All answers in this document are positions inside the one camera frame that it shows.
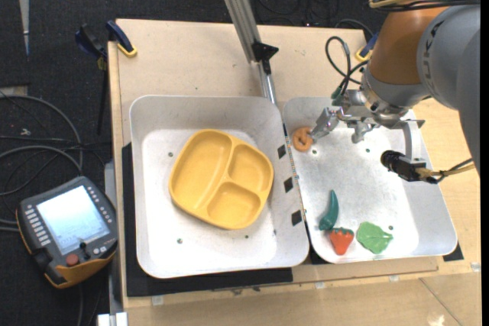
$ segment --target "yellow plate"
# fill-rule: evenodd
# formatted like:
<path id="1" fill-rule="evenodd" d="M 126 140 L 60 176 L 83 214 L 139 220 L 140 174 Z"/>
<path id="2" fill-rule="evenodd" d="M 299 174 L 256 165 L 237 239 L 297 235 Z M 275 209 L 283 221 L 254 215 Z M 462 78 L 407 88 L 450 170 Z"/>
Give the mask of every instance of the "yellow plate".
<path id="1" fill-rule="evenodd" d="M 204 129 L 186 142 L 168 187 L 184 211 L 238 230 L 257 219 L 273 181 L 274 168 L 265 154 L 230 134 Z"/>

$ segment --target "clamp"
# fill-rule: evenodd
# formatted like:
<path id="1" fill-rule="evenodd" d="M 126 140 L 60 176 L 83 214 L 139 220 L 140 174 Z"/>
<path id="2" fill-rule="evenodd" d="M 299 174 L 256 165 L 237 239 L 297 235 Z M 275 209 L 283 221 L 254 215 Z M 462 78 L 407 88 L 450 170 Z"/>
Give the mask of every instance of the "clamp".
<path id="1" fill-rule="evenodd" d="M 367 42 L 367 45 L 364 47 L 360 48 L 357 53 L 355 54 L 355 57 L 358 61 L 365 61 L 369 60 L 372 56 L 372 50 L 374 49 L 375 43 L 377 42 L 377 38 L 379 36 L 379 33 L 375 33 L 372 38 Z"/>
<path id="2" fill-rule="evenodd" d="M 125 56 L 134 57 L 136 55 L 138 50 L 131 44 L 128 36 L 114 21 L 108 21 L 105 24 L 105 28 L 108 30 L 108 40 L 116 40 L 118 49 Z M 102 81 L 102 97 L 99 107 L 99 122 L 97 124 L 97 134 L 101 134 L 102 119 L 108 90 L 107 50 L 87 24 L 83 24 L 75 33 L 75 42 L 79 49 L 97 59 L 97 67 L 104 72 L 104 79 Z"/>

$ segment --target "red strawberry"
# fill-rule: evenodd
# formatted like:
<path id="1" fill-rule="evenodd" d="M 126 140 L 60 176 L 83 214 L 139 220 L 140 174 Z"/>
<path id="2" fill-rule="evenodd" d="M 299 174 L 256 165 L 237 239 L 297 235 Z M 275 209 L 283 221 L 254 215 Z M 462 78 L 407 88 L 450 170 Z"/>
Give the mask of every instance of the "red strawberry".
<path id="1" fill-rule="evenodd" d="M 342 256 L 346 253 L 346 250 L 350 246 L 350 243 L 353 241 L 354 237 L 355 234 L 352 230 L 343 227 L 333 228 L 329 232 L 329 239 L 331 240 L 331 243 L 335 248 L 335 252 L 339 256 Z"/>

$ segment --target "white tray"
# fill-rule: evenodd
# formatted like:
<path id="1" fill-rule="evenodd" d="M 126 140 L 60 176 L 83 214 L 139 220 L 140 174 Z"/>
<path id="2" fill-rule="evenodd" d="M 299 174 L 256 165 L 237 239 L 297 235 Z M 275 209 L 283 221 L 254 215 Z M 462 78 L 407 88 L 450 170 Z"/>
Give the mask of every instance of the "white tray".
<path id="1" fill-rule="evenodd" d="M 329 98 L 289 100 L 283 109 L 287 134 L 292 135 L 299 127 L 316 125 L 324 107 L 332 107 Z M 306 153 L 291 147 L 309 236 L 317 254 L 331 263 L 347 263 L 451 253 L 457 236 L 439 186 L 407 182 L 381 164 L 385 150 L 404 153 L 403 132 L 380 127 L 368 132 L 358 144 L 351 142 L 353 132 L 340 123 Z M 422 158 L 429 165 L 424 142 Z M 363 221 L 380 226 L 393 235 L 384 252 L 373 254 L 355 239 L 345 255 L 335 253 L 326 233 L 319 230 L 332 189 L 339 203 L 335 227 L 356 233 Z"/>
<path id="2" fill-rule="evenodd" d="M 131 106 L 136 247 L 141 268 L 156 278 L 239 270 L 292 267 L 309 252 L 297 186 L 286 191 L 293 171 L 283 151 L 280 112 L 265 98 L 147 95 Z M 176 207 L 168 179 L 188 138 L 214 128 L 241 138 L 265 153 L 274 184 L 264 210 L 248 228 L 227 231 Z"/>

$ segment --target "green pepper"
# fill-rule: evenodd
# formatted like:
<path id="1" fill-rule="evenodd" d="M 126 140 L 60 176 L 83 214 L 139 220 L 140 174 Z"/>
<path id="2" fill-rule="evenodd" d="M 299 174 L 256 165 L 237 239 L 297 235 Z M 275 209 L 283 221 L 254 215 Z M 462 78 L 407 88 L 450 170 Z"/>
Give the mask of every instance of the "green pepper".
<path id="1" fill-rule="evenodd" d="M 338 197 L 336 197 L 336 193 L 332 190 L 329 193 L 329 207 L 326 215 L 324 215 L 319 222 L 319 229 L 321 231 L 329 231 L 331 230 L 336 220 L 338 219 L 339 205 L 338 205 Z"/>

